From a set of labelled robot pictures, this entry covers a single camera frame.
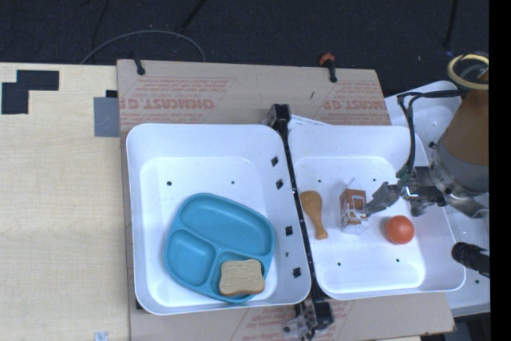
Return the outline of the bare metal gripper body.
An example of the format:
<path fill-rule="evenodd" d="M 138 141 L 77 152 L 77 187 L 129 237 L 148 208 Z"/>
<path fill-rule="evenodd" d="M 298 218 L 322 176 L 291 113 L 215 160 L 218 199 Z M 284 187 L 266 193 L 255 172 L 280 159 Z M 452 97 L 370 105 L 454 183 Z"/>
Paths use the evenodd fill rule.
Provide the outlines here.
<path fill-rule="evenodd" d="M 483 191 L 469 188 L 454 179 L 445 169 L 434 166 L 414 166 L 400 173 L 400 194 L 409 202 L 424 200 L 438 207 L 450 206 L 469 218 L 489 215 L 489 206 L 476 200 Z"/>

